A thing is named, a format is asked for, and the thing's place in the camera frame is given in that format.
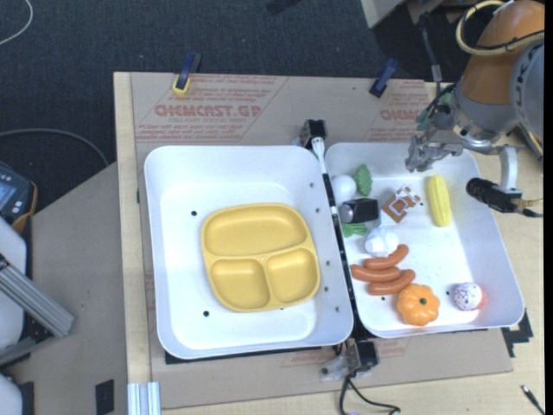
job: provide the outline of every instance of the orange pumpkin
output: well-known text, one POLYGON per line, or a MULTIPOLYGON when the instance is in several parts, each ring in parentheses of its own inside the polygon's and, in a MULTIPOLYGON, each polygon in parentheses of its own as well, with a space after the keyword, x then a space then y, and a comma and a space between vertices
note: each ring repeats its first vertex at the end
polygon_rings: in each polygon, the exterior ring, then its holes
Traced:
POLYGON ((411 283, 397 294, 397 310, 407 324, 426 326, 438 317, 440 300, 426 284, 411 283))

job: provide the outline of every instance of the toy sausage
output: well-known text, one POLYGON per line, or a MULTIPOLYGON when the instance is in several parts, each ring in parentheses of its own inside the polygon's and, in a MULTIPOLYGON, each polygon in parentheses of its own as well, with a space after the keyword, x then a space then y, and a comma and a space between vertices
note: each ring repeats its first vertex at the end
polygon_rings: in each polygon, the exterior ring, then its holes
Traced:
POLYGON ((415 279, 415 271, 405 269, 401 271, 398 279, 387 283, 370 283, 369 293, 371 295, 390 295, 398 293, 415 279))
POLYGON ((407 247, 407 245, 397 245, 397 249, 387 257, 366 259, 363 262, 363 267, 365 267, 366 269, 373 269, 374 271, 388 269, 389 267, 395 266, 402 259, 407 257, 408 253, 409 247, 407 247))
POLYGON ((369 271, 360 265, 352 265, 352 277, 368 283, 387 283, 393 281, 401 275, 398 267, 392 266, 380 271, 369 271))

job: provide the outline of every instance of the wooden table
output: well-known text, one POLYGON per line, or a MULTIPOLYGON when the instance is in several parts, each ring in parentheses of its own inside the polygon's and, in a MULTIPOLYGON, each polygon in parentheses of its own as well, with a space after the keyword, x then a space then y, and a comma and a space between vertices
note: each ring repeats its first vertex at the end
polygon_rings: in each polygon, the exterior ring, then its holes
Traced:
MULTIPOLYGON (((115 73, 114 95, 118 141, 118 178, 124 270, 124 306, 127 346, 127 373, 130 383, 152 381, 149 336, 143 275, 142 239, 137 205, 137 160, 133 126, 130 73, 115 73)), ((520 144, 519 137, 509 143, 520 144)), ((498 180, 499 159, 474 155, 482 178, 498 180)), ((518 187, 524 198, 543 197, 543 165, 529 149, 518 153, 518 187)), ((524 396, 527 385, 544 408, 544 310, 543 310, 543 219, 518 214, 496 214, 533 330, 528 343, 516 344, 513 372, 452 380, 434 380, 365 390, 367 398, 401 407, 402 413, 537 413, 524 396)), ((349 392, 348 411, 378 412, 349 392)), ((214 414, 264 413, 289 415, 337 413, 338 393, 313 393, 278 399, 255 399, 223 405, 164 410, 163 413, 214 414)))

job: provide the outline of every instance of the cardboard sheet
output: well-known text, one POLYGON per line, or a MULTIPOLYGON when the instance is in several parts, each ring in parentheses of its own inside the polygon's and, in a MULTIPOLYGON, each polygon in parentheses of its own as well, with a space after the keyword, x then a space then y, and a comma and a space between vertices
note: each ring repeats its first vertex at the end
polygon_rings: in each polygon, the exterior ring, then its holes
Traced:
MULTIPOLYGON (((421 80, 389 80, 382 98, 369 93, 373 80, 256 75, 193 74, 178 98, 171 73, 132 73, 138 194, 148 304, 153 380, 163 408, 206 405, 338 390, 321 381, 331 348, 168 362, 156 333, 155 285, 143 164, 165 144, 290 144, 307 119, 324 119, 327 147, 340 142, 405 142, 429 103, 421 80)), ((512 370, 500 329, 375 340, 380 364, 359 386, 437 380, 512 370)))

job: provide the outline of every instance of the dark carpet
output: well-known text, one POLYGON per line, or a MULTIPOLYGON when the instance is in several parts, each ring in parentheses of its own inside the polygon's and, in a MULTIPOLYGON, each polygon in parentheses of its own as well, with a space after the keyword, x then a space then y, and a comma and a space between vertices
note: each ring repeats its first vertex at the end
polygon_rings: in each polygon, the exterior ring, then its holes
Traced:
MULTIPOLYGON (((432 81, 421 32, 404 5, 368 29, 360 0, 29 0, 34 18, 0 44, 0 162, 35 182, 38 209, 117 159, 112 75, 180 71, 189 50, 203 73, 372 78, 389 58, 396 78, 432 81)), ((23 0, 0 0, 0 42, 27 21, 23 0)), ((468 57, 438 10, 429 39, 444 81, 468 57)))

